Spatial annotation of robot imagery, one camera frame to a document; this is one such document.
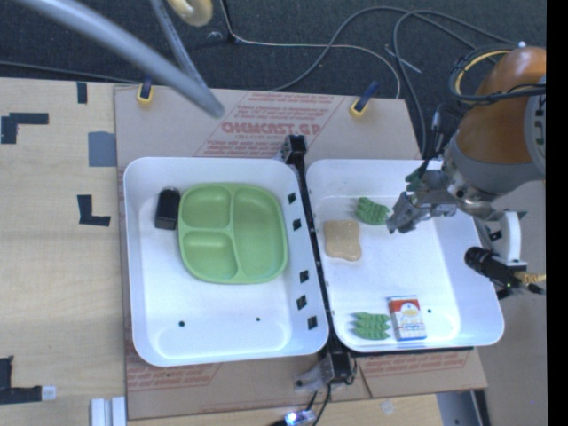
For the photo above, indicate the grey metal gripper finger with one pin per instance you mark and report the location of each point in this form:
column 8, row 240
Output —
column 417, row 219
column 396, row 215

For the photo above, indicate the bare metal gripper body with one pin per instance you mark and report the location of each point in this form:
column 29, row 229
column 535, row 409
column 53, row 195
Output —
column 444, row 193

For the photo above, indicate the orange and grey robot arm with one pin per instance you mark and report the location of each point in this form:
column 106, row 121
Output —
column 497, row 127

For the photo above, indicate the green pea pods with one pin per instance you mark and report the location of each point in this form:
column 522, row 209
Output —
column 371, row 325
column 372, row 211

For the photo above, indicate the white plastic tray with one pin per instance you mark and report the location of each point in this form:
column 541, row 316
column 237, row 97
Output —
column 222, row 317
column 412, row 264

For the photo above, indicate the tan bread slice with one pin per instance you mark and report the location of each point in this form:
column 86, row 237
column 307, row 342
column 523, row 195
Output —
column 341, row 240

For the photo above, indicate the thin black rod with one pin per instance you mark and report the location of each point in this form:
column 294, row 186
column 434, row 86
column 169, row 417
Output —
column 316, row 246

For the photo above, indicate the red and white carton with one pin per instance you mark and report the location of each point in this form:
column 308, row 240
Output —
column 407, row 317

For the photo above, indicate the green divided plate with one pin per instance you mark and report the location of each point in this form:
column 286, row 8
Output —
column 233, row 233

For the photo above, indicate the brown cardboard board red print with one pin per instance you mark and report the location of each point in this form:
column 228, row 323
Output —
column 186, row 127

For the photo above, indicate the small black box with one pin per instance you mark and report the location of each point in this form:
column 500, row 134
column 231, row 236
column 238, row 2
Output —
column 167, row 209

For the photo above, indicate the black cylinder on white bracket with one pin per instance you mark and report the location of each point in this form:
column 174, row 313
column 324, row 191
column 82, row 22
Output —
column 492, row 262

